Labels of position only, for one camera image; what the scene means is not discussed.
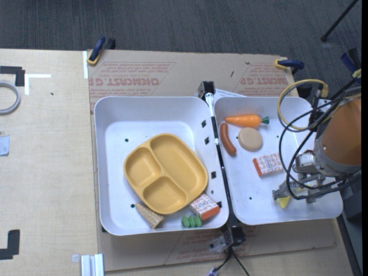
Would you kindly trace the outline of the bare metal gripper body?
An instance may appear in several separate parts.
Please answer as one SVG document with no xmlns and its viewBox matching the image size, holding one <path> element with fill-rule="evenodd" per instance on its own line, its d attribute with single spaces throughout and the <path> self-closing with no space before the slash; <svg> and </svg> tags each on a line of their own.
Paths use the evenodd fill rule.
<svg viewBox="0 0 368 276">
<path fill-rule="evenodd" d="M 327 168 L 319 161 L 312 151 L 306 151 L 295 158 L 291 169 L 297 178 L 287 178 L 287 190 L 291 196 L 296 196 L 297 190 L 306 190 L 306 196 L 324 196 L 327 186 L 324 181 Z"/>
</svg>

